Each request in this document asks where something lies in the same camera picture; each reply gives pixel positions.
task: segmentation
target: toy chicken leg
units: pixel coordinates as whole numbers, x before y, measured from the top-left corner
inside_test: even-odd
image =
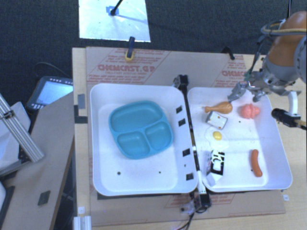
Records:
[[[208,113],[210,111],[215,111],[218,113],[222,113],[222,114],[228,114],[231,113],[232,111],[232,105],[229,102],[221,102],[216,106],[206,106],[205,107],[205,112]]]

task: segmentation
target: egg yolk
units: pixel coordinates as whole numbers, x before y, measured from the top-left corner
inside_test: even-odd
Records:
[[[213,138],[216,140],[221,140],[222,139],[222,134],[218,131],[213,132]]]

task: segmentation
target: toy sausage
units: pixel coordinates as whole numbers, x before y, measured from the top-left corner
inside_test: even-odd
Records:
[[[262,171],[258,164],[258,154],[259,154],[259,151],[257,149],[254,149],[251,152],[251,167],[253,168],[253,172],[255,176],[262,177]]]

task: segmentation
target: screen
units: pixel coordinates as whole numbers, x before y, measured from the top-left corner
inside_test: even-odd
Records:
[[[48,105],[73,91],[72,85],[46,81],[37,103]]]

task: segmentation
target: blue divided plate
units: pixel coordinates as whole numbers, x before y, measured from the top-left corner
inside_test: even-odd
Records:
[[[120,151],[130,159],[143,159],[167,149],[173,142],[171,126],[159,105],[134,102],[115,109],[109,127]]]

